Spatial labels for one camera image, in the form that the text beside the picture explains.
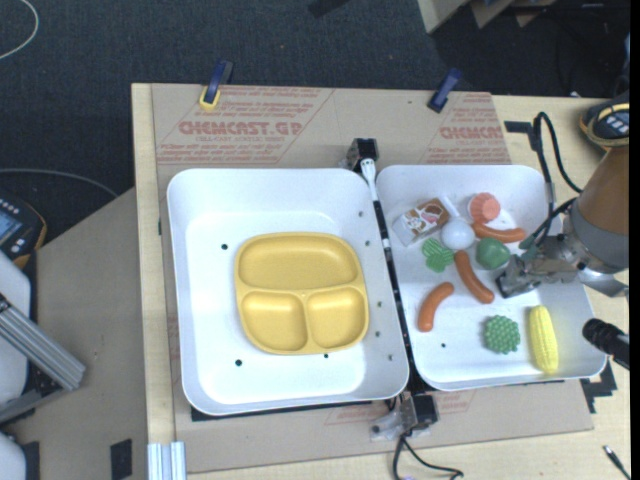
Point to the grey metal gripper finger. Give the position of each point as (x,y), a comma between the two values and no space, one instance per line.
(515,285)
(524,267)

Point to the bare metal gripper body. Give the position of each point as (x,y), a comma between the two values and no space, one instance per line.
(557,260)

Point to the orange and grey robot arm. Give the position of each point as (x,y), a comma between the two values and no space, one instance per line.
(602,203)

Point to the green toy pepper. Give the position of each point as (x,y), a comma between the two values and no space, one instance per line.
(491,253)

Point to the orange toy sausage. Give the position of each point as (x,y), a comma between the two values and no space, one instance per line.
(502,233)
(434,305)
(472,278)

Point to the green toy grapes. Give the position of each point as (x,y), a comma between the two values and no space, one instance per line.
(501,334)

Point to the yellow toy corn cob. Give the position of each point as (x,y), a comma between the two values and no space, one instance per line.
(544,340)

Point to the white ball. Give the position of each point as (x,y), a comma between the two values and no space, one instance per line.
(457,234)

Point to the green toy broccoli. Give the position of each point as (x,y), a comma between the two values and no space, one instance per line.
(436,256)

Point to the white plastic tray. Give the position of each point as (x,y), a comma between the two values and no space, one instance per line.
(210,288)
(460,363)

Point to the small brown and white carton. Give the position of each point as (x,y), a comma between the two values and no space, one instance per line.
(417,220)

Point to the thin black and white rod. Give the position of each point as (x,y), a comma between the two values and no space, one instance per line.
(395,288)

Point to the yellow divided plate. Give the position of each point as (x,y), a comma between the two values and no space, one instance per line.
(300,263)

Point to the brown cardboard board, red print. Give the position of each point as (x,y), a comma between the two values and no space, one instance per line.
(280,438)

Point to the black cylinder on white bracket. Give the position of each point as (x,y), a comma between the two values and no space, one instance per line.
(602,335)

